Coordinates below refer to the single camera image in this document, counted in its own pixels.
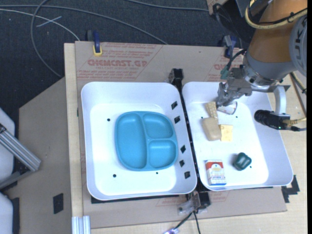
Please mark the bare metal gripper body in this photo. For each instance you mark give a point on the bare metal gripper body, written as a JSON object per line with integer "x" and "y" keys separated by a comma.
{"x": 240, "y": 84}

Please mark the green bell pepper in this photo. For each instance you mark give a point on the green bell pepper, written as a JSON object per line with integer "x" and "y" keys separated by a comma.
{"x": 241, "y": 161}

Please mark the beige waffle biscuit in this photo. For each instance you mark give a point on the beige waffle biscuit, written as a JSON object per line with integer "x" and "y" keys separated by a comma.
{"x": 211, "y": 109}

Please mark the brown cardboard board red print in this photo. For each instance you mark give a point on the brown cardboard board red print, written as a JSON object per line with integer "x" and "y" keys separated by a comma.
{"x": 136, "y": 62}

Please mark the white plastic tray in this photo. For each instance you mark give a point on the white plastic tray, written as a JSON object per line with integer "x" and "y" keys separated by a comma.
{"x": 246, "y": 140}
{"x": 102, "y": 140}

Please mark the blue divided plate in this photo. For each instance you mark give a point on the blue divided plate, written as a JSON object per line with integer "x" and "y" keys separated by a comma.
{"x": 132, "y": 140}

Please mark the black cylinder on white bracket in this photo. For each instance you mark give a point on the black cylinder on white bracket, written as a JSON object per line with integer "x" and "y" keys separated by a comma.
{"x": 269, "y": 119}

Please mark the yellow cheese slice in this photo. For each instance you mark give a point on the yellow cheese slice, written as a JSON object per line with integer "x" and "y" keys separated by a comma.
{"x": 226, "y": 133}

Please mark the red and white carton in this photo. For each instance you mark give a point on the red and white carton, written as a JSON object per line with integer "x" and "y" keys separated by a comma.
{"x": 215, "y": 172}

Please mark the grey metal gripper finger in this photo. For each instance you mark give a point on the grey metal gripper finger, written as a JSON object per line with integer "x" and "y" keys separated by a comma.
{"x": 221, "y": 95}
{"x": 231, "y": 99}

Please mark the beige bread loaf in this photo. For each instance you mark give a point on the beige bread loaf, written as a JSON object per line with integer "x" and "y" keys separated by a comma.
{"x": 211, "y": 129}

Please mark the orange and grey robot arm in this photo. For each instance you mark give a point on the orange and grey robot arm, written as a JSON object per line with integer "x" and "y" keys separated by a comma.
{"x": 270, "y": 40}

